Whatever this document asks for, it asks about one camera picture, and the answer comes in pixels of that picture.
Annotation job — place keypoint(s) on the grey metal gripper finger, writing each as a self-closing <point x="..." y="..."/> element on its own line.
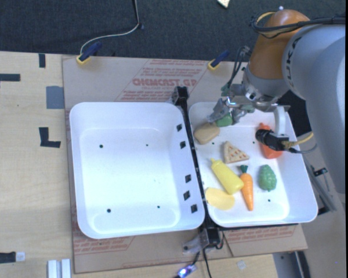
<point x="238" y="114"/>
<point x="219" y="110"/>

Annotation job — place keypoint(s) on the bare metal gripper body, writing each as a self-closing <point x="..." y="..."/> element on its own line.
<point x="253" y="98"/>

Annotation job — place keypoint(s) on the green toy vegetable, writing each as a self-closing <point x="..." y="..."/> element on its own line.
<point x="224" y="121"/>

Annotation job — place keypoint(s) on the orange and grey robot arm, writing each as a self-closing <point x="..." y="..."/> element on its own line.
<point x="316" y="68"/>

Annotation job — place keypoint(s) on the tan toy bread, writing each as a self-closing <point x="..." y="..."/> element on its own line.
<point x="206" y="133"/>

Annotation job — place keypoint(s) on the toy pizza slice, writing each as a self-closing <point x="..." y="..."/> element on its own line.
<point x="224" y="2"/>
<point x="232" y="153"/>

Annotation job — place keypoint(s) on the thin black rod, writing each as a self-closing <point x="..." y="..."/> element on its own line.
<point x="195" y="155"/>

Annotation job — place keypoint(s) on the orange sauce bottle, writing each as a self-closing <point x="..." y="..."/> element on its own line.
<point x="271" y="153"/>

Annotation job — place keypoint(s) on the yellow mustard bottle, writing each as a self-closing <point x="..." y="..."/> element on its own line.
<point x="227" y="177"/>

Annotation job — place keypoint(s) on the green toy grapes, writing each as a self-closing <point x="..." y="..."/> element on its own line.
<point x="267" y="178"/>

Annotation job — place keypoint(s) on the orange toy carrot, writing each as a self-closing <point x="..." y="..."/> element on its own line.
<point x="247" y="188"/>

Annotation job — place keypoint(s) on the yellow toy chip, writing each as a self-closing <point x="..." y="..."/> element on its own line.
<point x="219" y="200"/>

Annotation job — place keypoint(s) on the white plastic tray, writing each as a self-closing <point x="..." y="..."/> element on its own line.
<point x="124" y="169"/>
<point x="290" y="190"/>

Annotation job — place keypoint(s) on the brown cardboard board red print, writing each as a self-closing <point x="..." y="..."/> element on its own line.
<point x="104" y="77"/>

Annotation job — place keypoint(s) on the black cylinder on white bracket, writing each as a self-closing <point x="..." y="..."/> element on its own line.
<point x="269" y="139"/>

